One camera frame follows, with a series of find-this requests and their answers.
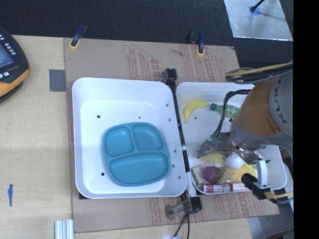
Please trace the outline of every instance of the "green bottle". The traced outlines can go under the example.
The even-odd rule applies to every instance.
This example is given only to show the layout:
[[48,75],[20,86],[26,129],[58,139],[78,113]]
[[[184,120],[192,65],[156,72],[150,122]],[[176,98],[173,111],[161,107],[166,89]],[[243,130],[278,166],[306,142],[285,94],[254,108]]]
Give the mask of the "green bottle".
[[[223,106],[224,105],[217,105],[212,103],[210,105],[210,110],[211,111],[217,111],[222,113],[223,112]],[[230,106],[230,105],[226,105],[226,110],[225,110],[225,116],[228,118],[235,118],[236,115],[238,114],[239,108],[235,107],[235,106]]]

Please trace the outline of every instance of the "yellow cable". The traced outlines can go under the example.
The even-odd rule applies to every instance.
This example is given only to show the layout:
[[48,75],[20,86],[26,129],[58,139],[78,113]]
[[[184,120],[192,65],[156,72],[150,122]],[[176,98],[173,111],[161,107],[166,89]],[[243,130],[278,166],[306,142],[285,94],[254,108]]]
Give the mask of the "yellow cable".
[[257,69],[252,69],[252,70],[239,70],[237,72],[234,73],[226,73],[226,76],[238,76],[238,75],[245,75],[245,74],[251,74],[251,73],[257,73],[257,72],[262,72],[262,71],[266,71],[266,70],[272,70],[272,69],[276,69],[276,68],[280,68],[283,66],[288,66],[288,65],[292,65],[293,62],[289,62],[289,63],[284,63],[284,64],[278,64],[278,65],[273,65],[273,66],[266,66],[266,67],[261,67],[261,68],[257,68]]
[[281,198],[281,197],[287,197],[289,195],[292,195],[294,192],[291,191],[291,192],[288,192],[288,193],[284,193],[284,194],[280,194],[280,195],[275,195],[275,194],[272,194],[271,192],[269,191],[266,191],[264,192],[265,196],[267,199],[277,199],[277,198]]

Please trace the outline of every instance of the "cardboard sheet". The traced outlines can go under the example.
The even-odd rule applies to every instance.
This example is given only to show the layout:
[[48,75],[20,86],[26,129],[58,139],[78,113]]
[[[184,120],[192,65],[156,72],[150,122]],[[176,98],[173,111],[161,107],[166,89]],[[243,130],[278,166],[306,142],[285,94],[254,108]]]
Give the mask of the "cardboard sheet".
[[[75,185],[72,85],[82,77],[130,80],[160,80],[165,68],[177,70],[181,82],[225,82],[225,73],[239,67],[234,49],[228,46],[205,46],[198,57],[194,44],[131,42],[81,39],[76,50],[64,40],[65,74],[71,160],[72,206],[76,233],[178,224],[169,220],[167,206],[181,202],[180,197],[86,199]],[[202,195],[203,210],[190,222],[237,219],[279,213],[268,200],[257,200],[251,192]]]

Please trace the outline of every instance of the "gray tape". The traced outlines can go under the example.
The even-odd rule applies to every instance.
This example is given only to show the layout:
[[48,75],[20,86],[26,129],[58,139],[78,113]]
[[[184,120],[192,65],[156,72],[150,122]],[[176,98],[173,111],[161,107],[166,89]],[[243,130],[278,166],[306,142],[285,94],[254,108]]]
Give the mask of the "gray tape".
[[63,92],[65,88],[65,70],[49,69],[50,92]]

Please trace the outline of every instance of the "white plastic tray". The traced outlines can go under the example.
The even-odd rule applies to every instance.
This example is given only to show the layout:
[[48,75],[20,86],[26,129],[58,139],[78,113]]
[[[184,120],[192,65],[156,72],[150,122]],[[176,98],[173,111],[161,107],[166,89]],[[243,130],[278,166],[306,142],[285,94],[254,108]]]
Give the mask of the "white plastic tray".
[[[216,103],[223,104],[225,95],[229,91],[239,89],[251,89],[254,85],[239,85],[234,83],[181,83],[176,89],[179,114],[182,122],[182,129],[185,138],[185,144],[188,154],[190,168],[205,163],[202,159],[196,157],[201,144],[216,130],[220,115],[218,112],[210,111],[209,105]],[[231,97],[227,104],[240,107],[246,95],[235,95]],[[187,123],[183,123],[184,117],[182,111],[184,107],[194,99],[204,99],[208,102],[205,108],[195,110]],[[222,132],[230,130],[230,122],[226,118],[223,122]],[[280,189],[286,184],[286,171],[277,146],[268,145],[259,152],[270,162],[267,163],[268,184],[272,189]]]
[[[72,87],[75,176],[87,198],[172,197],[186,189],[186,174],[170,88],[161,82],[81,78]],[[164,179],[121,186],[108,174],[102,141],[107,129],[148,122],[162,133],[171,169]]]

